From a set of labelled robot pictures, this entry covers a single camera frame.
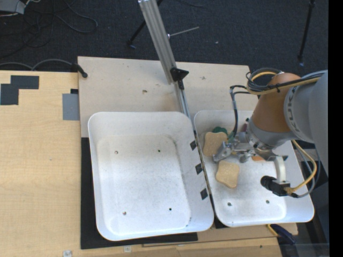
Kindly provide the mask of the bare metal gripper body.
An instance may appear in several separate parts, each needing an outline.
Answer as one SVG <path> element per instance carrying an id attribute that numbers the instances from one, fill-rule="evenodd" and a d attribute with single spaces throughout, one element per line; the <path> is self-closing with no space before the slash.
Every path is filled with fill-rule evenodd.
<path id="1" fill-rule="evenodd" d="M 259 156 L 263 160 L 273 160 L 276 157 L 273 146 L 265 144 L 254 135 L 248 135 L 245 132 L 230 136 L 228 143 L 232 144 L 232 154 L 238 157 L 242 154 L 250 154 L 251 157 Z"/>

